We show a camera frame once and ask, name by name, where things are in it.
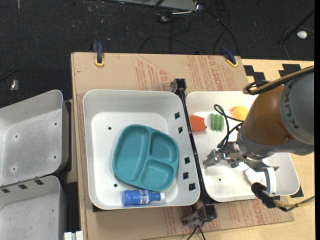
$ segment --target green object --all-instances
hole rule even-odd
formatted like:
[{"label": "green object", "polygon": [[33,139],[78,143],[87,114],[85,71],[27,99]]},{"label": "green object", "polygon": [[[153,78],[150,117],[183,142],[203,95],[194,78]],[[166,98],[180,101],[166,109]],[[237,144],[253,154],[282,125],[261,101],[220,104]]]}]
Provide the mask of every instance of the green object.
[{"label": "green object", "polygon": [[210,115],[211,120],[211,129],[213,131],[220,131],[222,132],[224,129],[225,121],[224,116],[222,114],[214,114]]}]

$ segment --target orange block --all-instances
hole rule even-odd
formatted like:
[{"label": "orange block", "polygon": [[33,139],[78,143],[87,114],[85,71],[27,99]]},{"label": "orange block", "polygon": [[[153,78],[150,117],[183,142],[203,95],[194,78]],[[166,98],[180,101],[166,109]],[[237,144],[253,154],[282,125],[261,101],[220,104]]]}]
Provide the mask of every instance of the orange block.
[{"label": "orange block", "polygon": [[193,132],[203,132],[206,130],[205,119],[203,117],[192,114],[190,116],[190,124]]}]

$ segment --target blue clamp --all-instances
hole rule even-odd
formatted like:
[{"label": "blue clamp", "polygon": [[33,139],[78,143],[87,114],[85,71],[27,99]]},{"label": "blue clamp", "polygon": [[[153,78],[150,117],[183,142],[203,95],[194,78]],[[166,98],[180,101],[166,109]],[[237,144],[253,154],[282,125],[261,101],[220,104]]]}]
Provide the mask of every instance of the blue clamp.
[{"label": "blue clamp", "polygon": [[226,58],[226,61],[234,68],[236,68],[238,66],[238,62],[235,59],[235,56],[233,55],[233,53],[225,48],[224,46],[221,47],[221,52],[223,54],[223,56]]},{"label": "blue clamp", "polygon": [[103,53],[102,40],[97,41],[96,51],[97,51],[97,55],[95,56],[95,65],[98,67],[103,67],[104,66],[104,53]]}]

